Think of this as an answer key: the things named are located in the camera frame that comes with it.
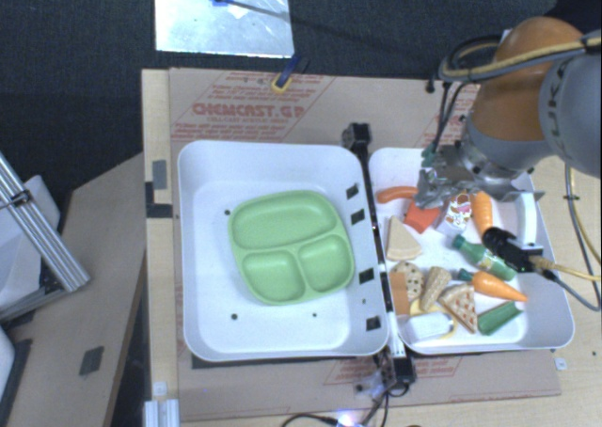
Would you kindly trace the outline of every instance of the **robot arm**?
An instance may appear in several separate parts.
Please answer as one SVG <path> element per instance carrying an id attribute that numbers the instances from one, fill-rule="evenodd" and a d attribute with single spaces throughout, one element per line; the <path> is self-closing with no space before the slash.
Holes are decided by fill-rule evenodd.
<path id="1" fill-rule="evenodd" d="M 599 32 L 581 36 L 570 24 L 548 17 L 513 29 L 494 58 L 502 75 L 481 85 L 462 139 L 441 147 L 423 165 L 428 168 L 420 171 L 419 206 L 441 206 L 463 190 L 514 200 L 521 192 L 512 181 L 552 154 L 600 177 L 600 38 Z M 583 48 L 567 53 L 563 46 L 575 41 L 583 41 Z M 514 57 L 542 48 L 551 51 L 548 61 L 527 60 L 504 72 Z M 464 79 L 480 82 L 478 74 L 468 71 Z M 440 75 L 454 79 L 453 71 Z"/>

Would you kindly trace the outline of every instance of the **toy green bottle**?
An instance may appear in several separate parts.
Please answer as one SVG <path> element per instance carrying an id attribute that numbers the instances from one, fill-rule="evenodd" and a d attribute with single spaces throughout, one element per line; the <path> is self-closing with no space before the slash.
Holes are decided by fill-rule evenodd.
<path id="1" fill-rule="evenodd" d="M 467 242 L 462 235 L 457 235 L 451 246 L 460 250 L 470 263 L 502 280 L 511 280 L 516 275 L 516 271 L 510 268 L 503 259 L 491 253 L 483 245 Z"/>

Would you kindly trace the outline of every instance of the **wooden board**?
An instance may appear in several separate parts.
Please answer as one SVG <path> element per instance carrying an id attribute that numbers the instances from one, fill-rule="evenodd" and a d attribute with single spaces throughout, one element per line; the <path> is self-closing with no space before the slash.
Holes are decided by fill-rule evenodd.
<path id="1" fill-rule="evenodd" d="M 219 76 L 217 71 L 207 71 L 208 76 L 211 76 L 208 80 L 210 83 L 215 79 L 212 77 Z M 170 158 L 170 147 L 164 143 L 161 146 L 160 141 L 167 140 L 169 135 L 169 120 L 166 116 L 166 106 L 168 106 L 168 100 L 166 103 L 166 95 L 169 94 L 169 72 L 167 71 L 144 71 L 143 73 L 143 84 L 145 91 L 156 90 L 159 93 L 159 98 L 149 97 L 149 103 L 144 104 L 145 118 L 148 118 L 150 123 L 153 123 L 153 118 L 162 118 L 163 123 L 153 123 L 150 129 L 145 132 L 145 137 L 149 137 L 151 141 L 157 141 L 157 144 L 153 144 L 151 147 L 152 153 L 147 152 L 147 168 L 152 166 L 153 161 L 167 160 Z M 383 86 L 383 80 L 374 80 L 379 87 Z M 420 88 L 416 85 L 417 82 L 408 82 L 408 88 L 411 89 L 411 94 L 408 96 L 416 96 L 420 94 Z M 343 78 L 340 82 L 341 87 L 329 87 L 328 96 L 322 95 L 323 101 L 328 100 L 329 102 L 336 102 L 337 91 L 341 91 L 340 95 L 343 95 L 346 105 L 353 102 L 356 97 L 363 97 L 366 102 L 366 117 L 355 120 L 365 119 L 371 124 L 375 120 L 378 122 L 378 118 L 373 115 L 373 111 L 369 108 L 370 98 L 367 97 L 367 91 L 365 88 L 359 87 L 354 83 L 353 78 Z M 436 99 L 431 99 L 433 102 L 434 110 L 436 109 Z M 147 111 L 151 107 L 158 107 L 162 111 Z M 378 107 L 382 108 L 382 102 L 379 102 Z M 402 115 L 404 111 L 396 111 L 395 117 Z M 341 128 L 330 128 L 325 123 L 327 121 L 319 121 L 317 112 L 311 111 L 312 117 L 309 114 L 306 116 L 306 125 L 315 123 L 314 129 L 305 127 L 299 127 L 294 130 L 292 134 L 287 134 L 287 140 L 292 140 L 295 132 L 303 134 L 304 137 L 309 135 L 310 138 L 314 138 L 313 134 L 316 131 L 320 131 L 324 134 L 337 135 L 337 132 L 342 129 L 349 121 L 338 115 L 334 122 Z M 390 141 L 391 138 L 395 140 L 395 136 L 391 136 L 390 128 L 382 124 L 376 124 L 375 128 L 372 129 L 374 135 L 378 135 L 379 142 Z M 409 127 L 408 123 L 404 122 L 404 127 Z M 389 138 L 386 138 L 383 133 L 389 132 Z M 402 146 L 398 144 L 390 144 L 390 146 Z M 544 218 L 547 222 L 550 239 L 555 247 L 555 253 L 558 262 L 568 265 L 580 265 L 580 256 L 578 253 L 578 246 L 575 241 L 575 237 L 572 233 L 568 215 L 565 212 L 564 200 L 562 200 L 562 163 L 557 159 L 549 159 L 542 162 L 537 167 L 534 175 L 534 181 L 536 186 L 547 191 L 547 195 L 542 199 L 542 209 Z M 589 225 L 590 230 L 593 234 L 594 243 L 600 244 L 600 186 L 599 180 L 593 180 L 591 178 L 578 178 L 578 191 L 583 197 L 583 204 L 581 206 L 584 223 Z M 173 278 L 173 264 L 174 259 L 169 258 L 168 253 L 172 239 L 166 238 L 167 233 L 173 230 L 173 223 L 169 224 L 168 220 L 165 221 L 165 229 L 159 234 L 157 231 L 153 236 L 154 240 L 160 242 L 160 245 L 156 245 L 158 252 L 163 252 L 163 256 L 160 262 L 154 265 L 150 265 L 150 269 L 155 267 L 161 272 L 156 272 L 156 279 L 152 276 L 149 277 L 150 290 L 157 289 L 155 298 L 159 298 L 159 306 L 156 308 L 160 310 L 160 317 L 153 317 L 151 315 L 151 342 L 157 342 L 156 348 L 153 347 L 153 358 L 151 359 L 151 368 L 155 370 L 157 366 L 159 374 L 153 374 L 154 379 L 168 379 L 170 383 L 178 382 L 178 369 L 174 362 L 175 345 L 169 343 L 172 340 L 166 341 L 164 335 L 167 335 L 170 339 L 173 334 L 173 325 L 176 323 L 177 318 L 173 312 L 174 299 L 169 292 L 166 292 L 168 297 L 165 299 L 159 292 L 167 290 L 165 281 L 169 281 Z M 589 298 L 593 298 L 591 292 L 591 285 L 582 280 L 576 280 L 567 278 L 564 276 L 565 281 L 569 282 L 576 290 L 583 292 L 588 295 Z M 568 365 L 568 369 L 563 372 L 559 372 L 560 380 L 562 383 L 562 396 L 549 397 L 549 398 L 521 398 L 515 400 L 503 400 L 495 402 L 481 402 L 478 404 L 466 402 L 466 403 L 447 403 L 442 405 L 428 405 L 428 406 L 408 406 L 403 408 L 393 408 L 389 413 L 389 425 L 479 425 L 479 426 L 494 426 L 500 424 L 508 425 L 533 425 L 546 423 L 549 425 L 566 425 L 569 422 L 576 422 L 580 425 L 591 424 L 595 419 L 598 419 L 601 412 L 601 407 L 598 403 L 588 401 L 590 394 L 593 391 L 598 391 L 602 387 L 602 367 L 599 362 L 599 355 L 602 355 L 602 349 L 600 349 L 600 325 L 599 315 L 596 315 L 589 310 L 579 305 L 576 301 L 571 300 L 571 308 L 574 312 L 577 333 L 573 342 L 565 349 L 554 354 L 555 357 L 562 357 Z M 554 356 L 551 356 L 549 352 L 541 351 L 532 353 L 533 358 L 536 358 L 538 362 L 550 362 L 550 369 L 553 369 Z M 169 384 L 169 393 L 167 397 L 177 397 L 177 386 Z M 500 392 L 500 396 L 505 395 L 506 397 L 512 397 L 512 392 Z M 520 392 L 519 397 L 529 397 L 528 392 Z M 355 415 L 356 419 L 361 418 L 361 414 Z M 225 420 L 206 420 L 197 422 L 186 422 L 183 425 L 187 427 L 192 426 L 278 426 L 285 420 L 286 417 L 272 416 L 272 417 L 257 417 L 251 419 L 225 419 Z M 295 425 L 314 425 L 313 420 L 298 420 Z"/>
<path id="2" fill-rule="evenodd" d="M 143 286 L 143 167 L 138 155 L 73 193 L 63 238 L 92 279 L 9 332 L 33 341 L 9 426 L 110 425 Z"/>

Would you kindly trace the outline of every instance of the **toy carrot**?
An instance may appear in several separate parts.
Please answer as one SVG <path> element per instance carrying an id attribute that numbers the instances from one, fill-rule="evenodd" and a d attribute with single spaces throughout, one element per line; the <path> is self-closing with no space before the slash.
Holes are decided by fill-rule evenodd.
<path id="1" fill-rule="evenodd" d="M 479 235 L 487 229 L 493 227 L 493 212 L 491 209 L 491 197 L 484 191 L 480 191 L 475 195 L 470 195 L 470 203 L 472 207 L 472 218 L 474 219 Z"/>
<path id="2" fill-rule="evenodd" d="M 463 268 L 460 270 L 459 278 L 471 281 L 474 291 L 482 293 L 483 295 L 504 298 L 506 300 L 515 300 L 517 302 L 527 301 L 527 295 L 512 288 L 505 281 L 500 280 L 487 272 L 479 271 L 474 275 L 471 275 Z"/>
<path id="3" fill-rule="evenodd" d="M 412 198 L 418 193 L 416 186 L 392 186 L 379 191 L 376 195 L 376 201 L 379 203 L 389 203 L 394 199 Z"/>

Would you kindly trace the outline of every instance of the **green plastic plate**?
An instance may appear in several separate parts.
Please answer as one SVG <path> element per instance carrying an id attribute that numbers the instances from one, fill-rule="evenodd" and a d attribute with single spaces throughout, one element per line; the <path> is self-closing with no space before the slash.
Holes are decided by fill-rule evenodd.
<path id="1" fill-rule="evenodd" d="M 322 195 L 289 191 L 240 204 L 228 223 L 246 285 L 262 302 L 290 305 L 349 283 L 354 256 L 337 211 Z"/>

